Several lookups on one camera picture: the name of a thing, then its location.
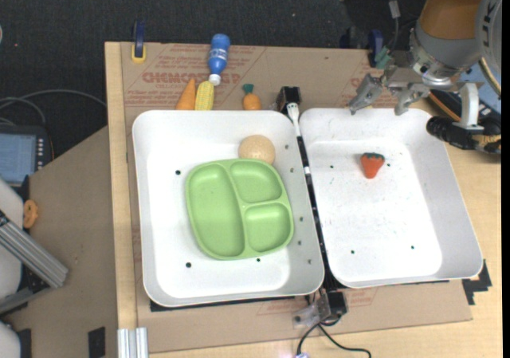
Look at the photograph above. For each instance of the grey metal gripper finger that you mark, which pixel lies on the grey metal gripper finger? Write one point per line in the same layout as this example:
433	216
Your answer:
363	95
405	99

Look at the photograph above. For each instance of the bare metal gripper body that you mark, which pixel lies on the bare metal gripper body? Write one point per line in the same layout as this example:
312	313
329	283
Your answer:
414	76

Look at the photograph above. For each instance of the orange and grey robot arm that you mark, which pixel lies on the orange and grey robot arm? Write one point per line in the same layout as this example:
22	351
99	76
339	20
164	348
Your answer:
450	5

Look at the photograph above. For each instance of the brown cardboard board red print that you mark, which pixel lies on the brown cardboard board red print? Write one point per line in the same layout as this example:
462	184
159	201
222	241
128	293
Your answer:
318	69

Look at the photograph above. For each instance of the red strawberry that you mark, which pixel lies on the red strawberry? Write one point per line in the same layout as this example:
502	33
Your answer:
372	164

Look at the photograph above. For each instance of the thin black and white rod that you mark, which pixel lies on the thin black and white rod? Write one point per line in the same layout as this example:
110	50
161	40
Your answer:
307	173

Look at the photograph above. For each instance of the small orange carrot green top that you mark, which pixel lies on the small orange carrot green top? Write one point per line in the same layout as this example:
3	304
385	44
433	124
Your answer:
251	99

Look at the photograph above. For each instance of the beige round bread roll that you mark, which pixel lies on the beige round bread roll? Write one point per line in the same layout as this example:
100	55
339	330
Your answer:
257	148

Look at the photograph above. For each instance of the white plastic tray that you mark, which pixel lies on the white plastic tray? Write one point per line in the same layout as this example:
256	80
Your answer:
382	221
167	173

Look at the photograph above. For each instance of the blue and white bottle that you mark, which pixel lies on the blue and white bottle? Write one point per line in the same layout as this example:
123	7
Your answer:
218	58

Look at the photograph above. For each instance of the yellow corn cob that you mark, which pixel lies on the yellow corn cob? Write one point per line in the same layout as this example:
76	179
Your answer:
204	95

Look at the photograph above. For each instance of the green divided plate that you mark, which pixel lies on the green divided plate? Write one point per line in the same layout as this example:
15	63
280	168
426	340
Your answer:
239	209

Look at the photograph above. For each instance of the orange cone-shaped carrot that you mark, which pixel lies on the orange cone-shaped carrot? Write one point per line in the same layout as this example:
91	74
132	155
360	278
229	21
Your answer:
187	98

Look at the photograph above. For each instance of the small orange pretzel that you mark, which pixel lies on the small orange pretzel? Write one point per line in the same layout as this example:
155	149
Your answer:
30	213

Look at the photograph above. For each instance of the black cylinder on white bracket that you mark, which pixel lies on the black cylinder on white bracket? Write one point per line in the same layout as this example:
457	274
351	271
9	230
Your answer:
454	129

